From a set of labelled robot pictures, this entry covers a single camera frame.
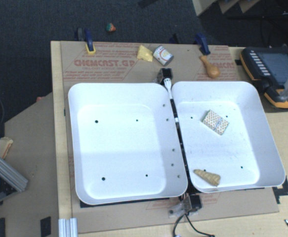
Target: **tin can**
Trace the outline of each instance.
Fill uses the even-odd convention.
[[[155,49],[153,56],[164,66],[169,64],[173,59],[173,55],[169,53],[162,45]]]

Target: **wooden cone-shaped object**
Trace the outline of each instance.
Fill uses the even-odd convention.
[[[206,172],[206,171],[200,170],[200,169],[195,169],[193,172],[195,174],[197,174],[198,176],[200,176],[205,181],[207,181],[209,184],[212,184],[214,186],[218,186],[219,185],[219,181],[221,179],[220,175],[213,174],[213,173],[210,173],[210,172]]]

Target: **cardboard sheet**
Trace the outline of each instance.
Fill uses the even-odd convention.
[[[65,96],[70,183],[73,217],[78,220],[79,233],[107,231],[161,224],[172,224],[168,208],[178,198],[134,203],[121,203],[81,208],[75,191],[72,136],[69,117],[68,91],[79,82],[153,82],[162,68],[153,62],[137,59],[140,45],[154,51],[160,44],[95,42],[96,53],[87,55],[84,42],[62,41],[62,68]],[[167,68],[172,68],[172,82],[177,81],[235,81],[240,80],[227,46],[209,46],[208,61],[219,67],[221,75],[211,79],[199,59],[198,45],[163,44],[174,56]],[[201,194],[203,208],[191,220],[207,220],[253,214],[278,212],[272,188]]]

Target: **black cable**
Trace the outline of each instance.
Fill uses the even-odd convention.
[[[189,217],[188,217],[188,214],[183,214],[181,215],[180,217],[177,218],[177,220],[175,221],[174,225],[173,225],[173,229],[172,229],[172,236],[173,237],[176,237],[176,234],[175,234],[175,229],[178,225],[178,223],[180,222],[180,220],[183,218],[183,217],[186,217],[188,222],[190,223],[191,227],[193,228],[194,231],[196,231],[197,233],[201,234],[201,235],[205,235],[205,236],[208,236],[208,237],[215,237],[215,235],[210,235],[210,234],[206,234],[206,233],[203,233],[203,232],[200,232],[198,231],[193,225],[192,225],[192,222],[190,221]]]

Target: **white plastic tray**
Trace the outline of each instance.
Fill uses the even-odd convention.
[[[188,181],[166,89],[79,83],[69,91],[76,192],[87,204],[177,197]]]
[[[192,184],[201,192],[281,185],[285,171],[256,89],[247,82],[178,82],[172,87]],[[202,123],[213,110],[229,122],[219,135]],[[197,176],[221,176],[215,187]]]

